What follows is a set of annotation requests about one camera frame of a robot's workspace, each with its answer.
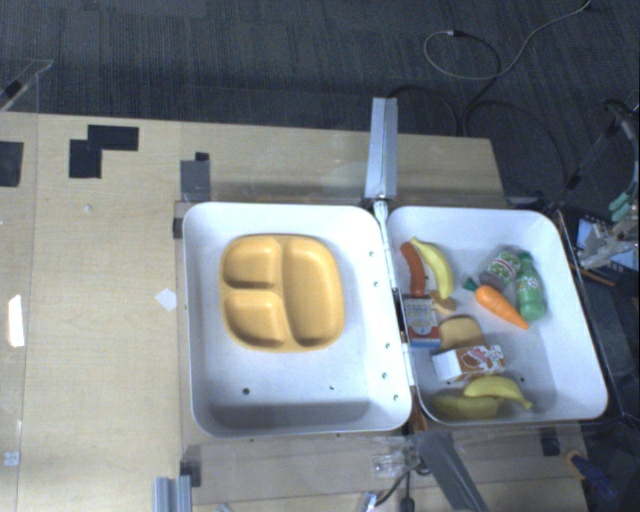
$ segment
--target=yellow banana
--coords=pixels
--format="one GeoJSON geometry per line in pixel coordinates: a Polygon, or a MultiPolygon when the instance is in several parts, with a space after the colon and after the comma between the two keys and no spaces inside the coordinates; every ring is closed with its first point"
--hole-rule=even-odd
{"type": "Polygon", "coordinates": [[[416,248],[422,261],[433,270],[436,276],[436,284],[438,285],[438,293],[442,300],[446,300],[453,293],[455,281],[451,266],[444,254],[435,245],[421,242],[415,236],[411,239],[411,245],[416,248]]]}
{"type": "Polygon", "coordinates": [[[436,411],[443,417],[452,420],[488,420],[495,418],[501,399],[492,396],[468,398],[446,393],[438,393],[433,397],[436,411]]]}
{"type": "Polygon", "coordinates": [[[533,405],[524,397],[522,391],[513,380],[500,375],[486,375],[473,380],[464,388],[464,396],[471,398],[481,396],[508,398],[520,402],[525,409],[531,409],[533,405]]]}

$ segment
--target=white tape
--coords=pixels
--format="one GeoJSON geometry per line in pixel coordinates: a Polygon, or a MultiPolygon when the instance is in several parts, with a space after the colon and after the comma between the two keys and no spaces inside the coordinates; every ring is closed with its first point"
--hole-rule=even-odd
{"type": "Polygon", "coordinates": [[[158,293],[156,295],[156,300],[167,311],[173,311],[178,305],[178,297],[176,296],[175,292],[172,292],[171,290],[169,290],[169,288],[165,288],[160,293],[158,293]]]}
{"type": "Polygon", "coordinates": [[[20,465],[20,452],[4,452],[4,465],[15,467],[20,465]]]}

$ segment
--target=wooden table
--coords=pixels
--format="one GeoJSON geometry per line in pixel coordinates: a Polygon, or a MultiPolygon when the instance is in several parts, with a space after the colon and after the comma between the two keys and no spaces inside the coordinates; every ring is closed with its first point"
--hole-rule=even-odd
{"type": "MultiPolygon", "coordinates": [[[[177,316],[154,298],[176,289],[179,161],[209,152],[216,198],[340,190],[347,201],[364,183],[368,134],[52,115],[37,127],[37,148],[25,145],[38,172],[18,510],[151,510],[154,479],[177,476],[182,455],[177,316]],[[69,140],[86,139],[88,124],[137,126],[140,147],[105,151],[100,180],[70,179],[69,140]]],[[[400,136],[399,174],[407,202],[504,205],[486,140],[400,136]]],[[[19,195],[0,189],[0,205],[19,215],[19,195]]],[[[492,510],[586,510],[578,480],[535,436],[511,435],[485,457],[485,443],[465,435],[462,457],[492,510]]],[[[575,428],[560,439],[583,448],[575,428]]],[[[263,469],[268,488],[277,468],[263,469]]],[[[449,509],[431,477],[416,485],[418,510],[449,509]]],[[[232,506],[351,512],[358,496],[232,506]]]]}

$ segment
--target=red sausage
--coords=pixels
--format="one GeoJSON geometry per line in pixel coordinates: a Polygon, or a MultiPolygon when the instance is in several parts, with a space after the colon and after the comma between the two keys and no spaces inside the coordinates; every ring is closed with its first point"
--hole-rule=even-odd
{"type": "Polygon", "coordinates": [[[400,246],[400,252],[409,265],[411,273],[411,296],[424,297],[427,277],[422,266],[422,259],[416,251],[415,247],[409,242],[405,242],[400,246]]]}

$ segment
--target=orange carrot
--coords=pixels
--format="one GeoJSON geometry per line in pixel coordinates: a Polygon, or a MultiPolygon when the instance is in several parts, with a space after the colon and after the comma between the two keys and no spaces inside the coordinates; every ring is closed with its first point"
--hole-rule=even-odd
{"type": "Polygon", "coordinates": [[[416,248],[409,242],[405,242],[400,246],[400,252],[407,260],[409,272],[411,273],[411,296],[424,297],[427,277],[422,266],[422,259],[416,251],[416,248]]]}
{"type": "Polygon", "coordinates": [[[529,328],[529,324],[518,313],[518,310],[495,288],[486,284],[478,286],[471,278],[467,279],[462,286],[469,291],[475,292],[478,304],[491,311],[494,315],[522,329],[529,328]]]}

